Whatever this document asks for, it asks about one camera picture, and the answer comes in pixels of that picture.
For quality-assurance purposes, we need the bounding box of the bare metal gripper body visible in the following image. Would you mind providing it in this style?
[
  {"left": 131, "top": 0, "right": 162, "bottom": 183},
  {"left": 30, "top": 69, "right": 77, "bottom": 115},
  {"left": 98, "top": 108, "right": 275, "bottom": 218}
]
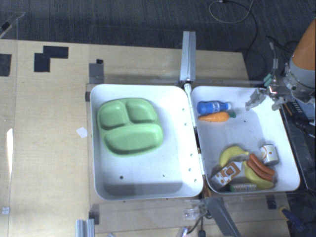
[{"left": 264, "top": 80, "right": 298, "bottom": 104}]

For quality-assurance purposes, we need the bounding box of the white plastic tray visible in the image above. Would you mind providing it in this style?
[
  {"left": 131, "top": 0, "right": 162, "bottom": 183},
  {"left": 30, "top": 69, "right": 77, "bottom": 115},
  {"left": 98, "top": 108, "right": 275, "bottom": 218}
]
[
  {"left": 89, "top": 83, "right": 204, "bottom": 201},
  {"left": 191, "top": 85, "right": 301, "bottom": 196}
]

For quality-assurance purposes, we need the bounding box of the orange carrot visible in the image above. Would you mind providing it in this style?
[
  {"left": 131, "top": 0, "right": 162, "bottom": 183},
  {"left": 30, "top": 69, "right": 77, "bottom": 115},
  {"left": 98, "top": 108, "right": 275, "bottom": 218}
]
[{"left": 197, "top": 111, "right": 237, "bottom": 123}]

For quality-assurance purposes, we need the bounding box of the blue bottle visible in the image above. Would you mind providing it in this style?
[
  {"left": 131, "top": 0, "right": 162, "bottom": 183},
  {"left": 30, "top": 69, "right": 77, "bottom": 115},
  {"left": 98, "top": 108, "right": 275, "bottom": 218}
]
[{"left": 197, "top": 101, "right": 233, "bottom": 115}]

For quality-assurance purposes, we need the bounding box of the white and orange can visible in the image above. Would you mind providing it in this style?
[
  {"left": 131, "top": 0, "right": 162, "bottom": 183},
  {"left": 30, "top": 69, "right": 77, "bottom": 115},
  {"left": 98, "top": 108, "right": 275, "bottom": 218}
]
[{"left": 260, "top": 144, "right": 280, "bottom": 166}]

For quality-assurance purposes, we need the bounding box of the yellow banana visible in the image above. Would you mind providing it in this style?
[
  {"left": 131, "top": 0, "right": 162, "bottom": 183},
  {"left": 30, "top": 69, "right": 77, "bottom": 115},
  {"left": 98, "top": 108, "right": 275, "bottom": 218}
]
[
  {"left": 219, "top": 145, "right": 250, "bottom": 168},
  {"left": 242, "top": 160, "right": 276, "bottom": 190}
]

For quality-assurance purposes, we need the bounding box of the red sausage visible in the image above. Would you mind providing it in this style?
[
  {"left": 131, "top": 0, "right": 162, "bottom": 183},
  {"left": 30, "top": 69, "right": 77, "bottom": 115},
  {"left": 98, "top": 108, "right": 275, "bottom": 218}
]
[
  {"left": 249, "top": 153, "right": 276, "bottom": 176},
  {"left": 246, "top": 159, "right": 274, "bottom": 182}
]

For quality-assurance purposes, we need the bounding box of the white and orange carton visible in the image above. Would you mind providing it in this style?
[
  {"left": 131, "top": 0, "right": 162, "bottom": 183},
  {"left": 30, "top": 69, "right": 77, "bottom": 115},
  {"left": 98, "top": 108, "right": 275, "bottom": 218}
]
[{"left": 210, "top": 161, "right": 245, "bottom": 191}]

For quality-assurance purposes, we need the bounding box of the white bottle with green cap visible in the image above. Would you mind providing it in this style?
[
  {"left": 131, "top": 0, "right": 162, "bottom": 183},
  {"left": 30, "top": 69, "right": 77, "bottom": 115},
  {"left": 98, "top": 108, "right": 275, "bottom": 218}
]
[{"left": 227, "top": 183, "right": 258, "bottom": 193}]

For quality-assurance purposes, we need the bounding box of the green divided plate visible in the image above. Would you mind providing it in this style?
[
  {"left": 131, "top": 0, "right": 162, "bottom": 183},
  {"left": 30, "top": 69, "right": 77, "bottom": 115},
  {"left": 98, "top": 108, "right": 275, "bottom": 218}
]
[{"left": 96, "top": 97, "right": 164, "bottom": 158}]

